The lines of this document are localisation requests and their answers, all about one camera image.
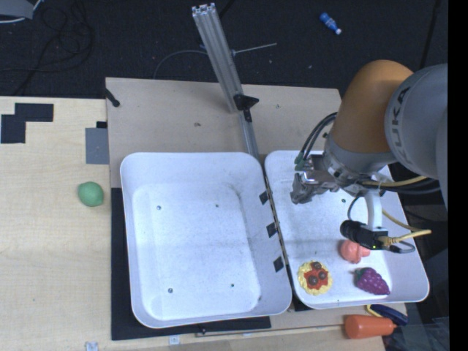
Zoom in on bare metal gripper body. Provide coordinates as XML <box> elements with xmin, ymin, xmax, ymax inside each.
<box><xmin>294</xmin><ymin>151</ymin><xmax>363</xmax><ymax>197</ymax></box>

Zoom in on white plastic tray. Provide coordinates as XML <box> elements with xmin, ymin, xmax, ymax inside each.
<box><xmin>119</xmin><ymin>151</ymin><xmax>294</xmax><ymax>330</ymax></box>
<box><xmin>263</xmin><ymin>149</ymin><xmax>431</xmax><ymax>311</ymax></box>

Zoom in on pink toy food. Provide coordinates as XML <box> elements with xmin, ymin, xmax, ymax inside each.
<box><xmin>337</xmin><ymin>238</ymin><xmax>371</xmax><ymax>265</ymax></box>

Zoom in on yellow round pizza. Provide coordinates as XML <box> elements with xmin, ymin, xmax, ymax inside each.
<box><xmin>296</xmin><ymin>260</ymin><xmax>334</xmax><ymax>297</ymax></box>

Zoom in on purple grapes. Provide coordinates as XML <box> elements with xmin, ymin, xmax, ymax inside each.
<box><xmin>352</xmin><ymin>266</ymin><xmax>392</xmax><ymax>297</ymax></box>

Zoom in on orange carrot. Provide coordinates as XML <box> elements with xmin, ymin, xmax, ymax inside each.
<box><xmin>343</xmin><ymin>314</ymin><xmax>399</xmax><ymax>340</ymax></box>

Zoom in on brown cardboard board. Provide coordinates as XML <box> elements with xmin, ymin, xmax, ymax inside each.
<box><xmin>105</xmin><ymin>77</ymin><xmax>409</xmax><ymax>351</ymax></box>

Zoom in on blue bottle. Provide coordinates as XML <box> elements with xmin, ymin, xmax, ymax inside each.
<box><xmin>318</xmin><ymin>12</ymin><xmax>343</xmax><ymax>36</ymax></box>

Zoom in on green lime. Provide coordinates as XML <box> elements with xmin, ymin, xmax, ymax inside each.
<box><xmin>77</xmin><ymin>181</ymin><xmax>105</xmax><ymax>208</ymax></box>

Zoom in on black cylinder on white bracket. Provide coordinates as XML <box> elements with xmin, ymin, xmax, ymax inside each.
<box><xmin>339</xmin><ymin>190</ymin><xmax>390</xmax><ymax>252</ymax></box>

